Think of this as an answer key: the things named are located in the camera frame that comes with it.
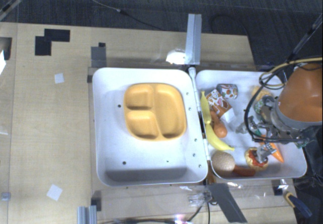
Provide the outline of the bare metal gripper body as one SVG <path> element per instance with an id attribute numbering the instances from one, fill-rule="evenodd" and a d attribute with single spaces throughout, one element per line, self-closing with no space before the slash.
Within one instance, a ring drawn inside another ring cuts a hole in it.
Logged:
<path id="1" fill-rule="evenodd" d="M 281 112 L 278 102 L 272 96 L 264 96 L 259 102 L 261 106 L 259 114 L 261 118 L 260 127 L 265 128 L 267 137 L 272 142 L 287 144 L 304 143 L 304 124 L 300 121 L 292 120 Z"/>

